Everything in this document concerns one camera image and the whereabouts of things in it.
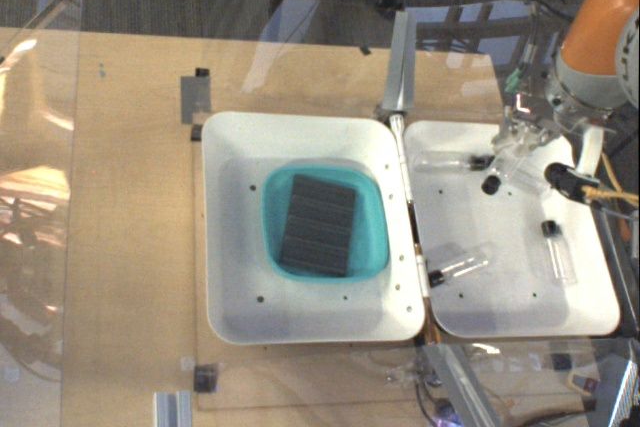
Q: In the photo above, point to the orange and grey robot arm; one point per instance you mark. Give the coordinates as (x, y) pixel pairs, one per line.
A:
(595, 30)

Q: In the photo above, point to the black cylinder on white bracket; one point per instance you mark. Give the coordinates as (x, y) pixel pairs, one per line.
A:
(567, 180)

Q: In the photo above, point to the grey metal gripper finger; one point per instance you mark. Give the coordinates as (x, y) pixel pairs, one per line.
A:
(535, 139)
(506, 142)

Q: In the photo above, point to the black ribbed block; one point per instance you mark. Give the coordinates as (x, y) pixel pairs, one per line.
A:
(317, 225)

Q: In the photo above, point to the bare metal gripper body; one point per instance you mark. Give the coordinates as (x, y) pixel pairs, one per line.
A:
(542, 112)

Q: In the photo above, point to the clear bottle with black cap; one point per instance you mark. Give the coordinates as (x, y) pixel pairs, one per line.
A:
(491, 184)
(457, 266)
(560, 257)
(440, 161)

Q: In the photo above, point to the white plastic tray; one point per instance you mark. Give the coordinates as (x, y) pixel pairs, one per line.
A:
(505, 305)
(235, 225)

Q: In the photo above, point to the teal bowl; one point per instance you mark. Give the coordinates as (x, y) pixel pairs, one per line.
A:
(372, 225)

